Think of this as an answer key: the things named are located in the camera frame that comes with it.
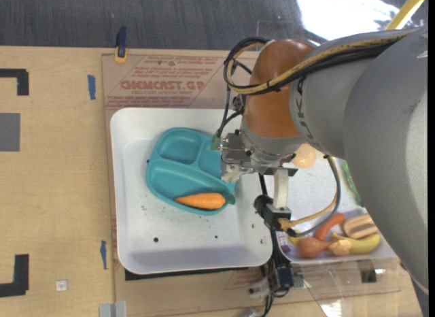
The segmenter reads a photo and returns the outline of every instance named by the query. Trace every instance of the table surface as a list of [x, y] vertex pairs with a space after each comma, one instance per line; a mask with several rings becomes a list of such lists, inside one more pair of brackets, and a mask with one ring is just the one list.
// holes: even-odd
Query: table surface
[[[20, 151], [0, 152], [0, 282], [12, 281], [15, 255], [29, 255], [29, 289], [0, 298], [0, 316], [98, 316], [100, 303], [117, 300], [101, 66], [102, 54], [112, 52], [0, 47], [1, 68], [26, 69], [30, 90], [18, 96], [16, 80], [0, 78], [0, 112], [20, 114]], [[398, 277], [398, 292], [278, 303], [268, 316], [329, 316], [331, 309], [344, 316], [349, 306], [352, 316], [421, 316], [408, 274], [399, 268]], [[56, 289], [58, 280], [67, 280], [67, 290]], [[240, 316], [244, 310], [184, 316]]]

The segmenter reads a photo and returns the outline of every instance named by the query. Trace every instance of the orange carrot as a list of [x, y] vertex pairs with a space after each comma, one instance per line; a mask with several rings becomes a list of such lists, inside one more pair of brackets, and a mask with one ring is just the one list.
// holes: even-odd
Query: orange carrot
[[323, 224], [320, 228], [316, 230], [314, 233], [314, 237], [324, 241], [326, 236], [328, 235], [329, 230], [337, 224], [341, 224], [346, 220], [346, 217], [343, 213], [335, 213], [325, 224]]
[[225, 197], [219, 193], [201, 193], [175, 198], [176, 202], [203, 210], [218, 210], [225, 204]]

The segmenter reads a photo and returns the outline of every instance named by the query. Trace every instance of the toy banana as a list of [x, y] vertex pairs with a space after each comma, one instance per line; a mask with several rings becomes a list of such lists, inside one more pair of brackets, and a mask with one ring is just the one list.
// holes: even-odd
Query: toy banana
[[336, 233], [332, 234], [332, 238], [337, 239], [346, 239], [351, 243], [351, 247], [349, 248], [349, 253], [352, 254], [365, 254], [372, 252], [379, 245], [381, 241], [381, 236], [379, 233], [373, 233], [367, 237], [361, 239], [353, 239], [350, 237], [340, 236]]

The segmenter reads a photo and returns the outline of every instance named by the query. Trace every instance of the transparent plastic sheet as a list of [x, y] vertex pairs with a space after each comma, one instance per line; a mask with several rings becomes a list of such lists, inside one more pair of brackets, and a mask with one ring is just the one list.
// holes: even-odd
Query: transparent plastic sheet
[[[396, 258], [296, 264], [293, 274], [296, 286], [309, 291], [326, 317], [391, 316], [381, 295], [400, 290], [398, 265]], [[367, 295], [380, 295], [381, 303], [368, 305]]]

